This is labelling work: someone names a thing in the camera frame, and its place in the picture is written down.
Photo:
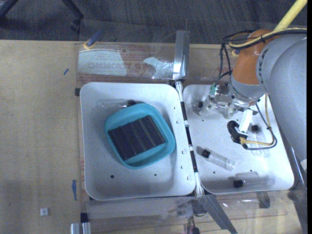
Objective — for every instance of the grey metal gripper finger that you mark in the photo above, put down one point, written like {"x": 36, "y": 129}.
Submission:
{"x": 203, "y": 107}
{"x": 229, "y": 113}

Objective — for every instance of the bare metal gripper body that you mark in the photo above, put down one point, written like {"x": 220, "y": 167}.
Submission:
{"x": 223, "y": 97}

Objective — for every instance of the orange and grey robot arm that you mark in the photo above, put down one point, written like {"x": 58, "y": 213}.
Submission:
{"x": 282, "y": 82}

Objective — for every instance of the white plastic tray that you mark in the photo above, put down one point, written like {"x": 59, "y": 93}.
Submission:
{"x": 217, "y": 133}
{"x": 136, "y": 184}

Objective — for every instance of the clear plastic bottle black cap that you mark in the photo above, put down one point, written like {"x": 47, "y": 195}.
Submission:
{"x": 251, "y": 180}
{"x": 218, "y": 158}
{"x": 255, "y": 128}
{"x": 114, "y": 103}

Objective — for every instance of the black ribbed rectangular block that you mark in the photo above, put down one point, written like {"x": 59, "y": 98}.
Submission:
{"x": 136, "y": 138}

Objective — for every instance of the blue plate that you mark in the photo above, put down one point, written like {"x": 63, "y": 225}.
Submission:
{"x": 117, "y": 121}

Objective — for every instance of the black tripod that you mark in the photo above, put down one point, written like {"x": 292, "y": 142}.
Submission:
{"x": 65, "y": 4}

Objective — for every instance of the black cylinder on white bracket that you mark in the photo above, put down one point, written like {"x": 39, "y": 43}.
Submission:
{"x": 234, "y": 130}

